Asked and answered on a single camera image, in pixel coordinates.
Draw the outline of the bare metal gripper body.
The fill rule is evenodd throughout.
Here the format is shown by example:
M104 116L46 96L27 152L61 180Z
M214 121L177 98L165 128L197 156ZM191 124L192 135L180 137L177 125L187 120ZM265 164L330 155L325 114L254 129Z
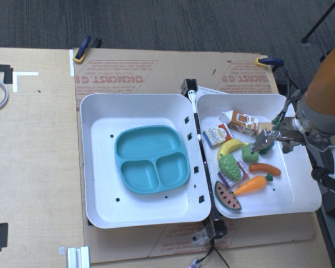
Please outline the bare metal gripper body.
M335 133L326 123L317 119L316 124L304 117L285 117L276 139L282 143L283 153L293 151L295 146L310 146L320 152L335 147Z

